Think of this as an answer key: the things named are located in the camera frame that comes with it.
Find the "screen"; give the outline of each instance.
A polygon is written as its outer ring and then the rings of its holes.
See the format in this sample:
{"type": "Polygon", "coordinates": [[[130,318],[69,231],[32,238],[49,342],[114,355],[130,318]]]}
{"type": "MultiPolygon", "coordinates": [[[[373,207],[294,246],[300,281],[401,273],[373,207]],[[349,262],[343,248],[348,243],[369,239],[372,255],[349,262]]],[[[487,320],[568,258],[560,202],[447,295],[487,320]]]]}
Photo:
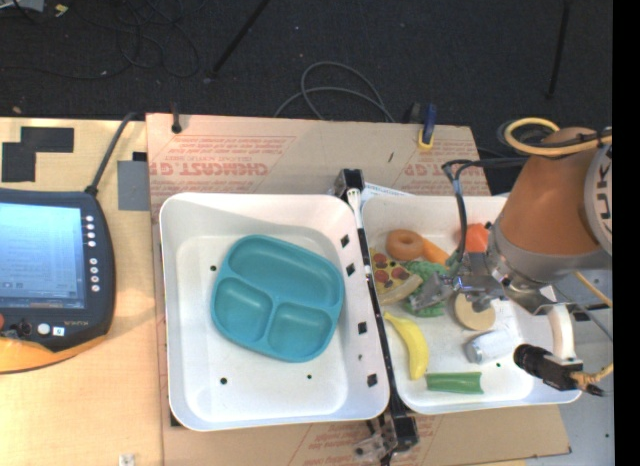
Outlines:
{"type": "Polygon", "coordinates": [[[0,307],[85,307],[79,208],[0,203],[0,307]]]}

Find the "pizza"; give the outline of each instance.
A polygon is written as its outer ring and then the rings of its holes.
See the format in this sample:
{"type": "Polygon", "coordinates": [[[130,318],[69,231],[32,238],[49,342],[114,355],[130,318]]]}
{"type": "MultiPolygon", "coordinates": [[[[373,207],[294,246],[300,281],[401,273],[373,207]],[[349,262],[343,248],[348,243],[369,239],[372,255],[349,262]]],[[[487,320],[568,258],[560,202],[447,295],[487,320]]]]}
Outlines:
{"type": "Polygon", "coordinates": [[[408,297],[422,284],[422,278],[412,274],[386,254],[369,248],[376,294],[381,305],[393,304],[408,297]]]}

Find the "black mat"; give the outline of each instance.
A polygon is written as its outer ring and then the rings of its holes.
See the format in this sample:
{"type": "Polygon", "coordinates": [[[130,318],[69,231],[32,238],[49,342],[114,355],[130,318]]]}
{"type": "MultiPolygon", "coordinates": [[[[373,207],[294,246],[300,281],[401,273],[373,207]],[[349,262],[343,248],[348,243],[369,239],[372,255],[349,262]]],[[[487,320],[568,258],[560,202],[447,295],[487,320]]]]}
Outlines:
{"type": "MultiPolygon", "coordinates": [[[[0,114],[120,119],[175,102],[184,114],[401,122],[432,102],[437,123],[470,126],[487,158],[512,155],[496,133],[509,120],[612,125],[613,0],[271,0],[213,78],[261,1],[0,1],[0,114]],[[312,105],[284,105],[303,82],[312,105]]],[[[492,192],[514,175],[488,172],[492,192]]]]}

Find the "toy banana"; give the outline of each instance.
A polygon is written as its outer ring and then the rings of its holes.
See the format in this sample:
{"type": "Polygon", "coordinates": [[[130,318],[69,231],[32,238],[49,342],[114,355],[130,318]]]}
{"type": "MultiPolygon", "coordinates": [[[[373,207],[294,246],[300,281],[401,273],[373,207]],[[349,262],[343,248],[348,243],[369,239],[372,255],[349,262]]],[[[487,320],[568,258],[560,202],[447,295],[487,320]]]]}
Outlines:
{"type": "Polygon", "coordinates": [[[420,379],[429,366],[429,346],[418,324],[405,317],[396,317],[385,311],[383,317],[391,322],[409,351],[409,376],[420,379]]]}

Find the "blue and yellow clamp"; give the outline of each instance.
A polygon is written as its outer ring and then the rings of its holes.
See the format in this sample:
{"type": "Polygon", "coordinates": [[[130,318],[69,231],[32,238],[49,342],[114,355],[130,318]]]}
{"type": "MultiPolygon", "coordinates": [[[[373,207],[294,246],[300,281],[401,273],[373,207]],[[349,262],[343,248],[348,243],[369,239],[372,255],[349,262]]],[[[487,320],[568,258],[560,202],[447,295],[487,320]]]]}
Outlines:
{"type": "Polygon", "coordinates": [[[418,147],[422,150],[430,150],[433,146],[433,132],[436,127],[436,106],[430,103],[424,116],[424,126],[418,132],[418,147]]]}

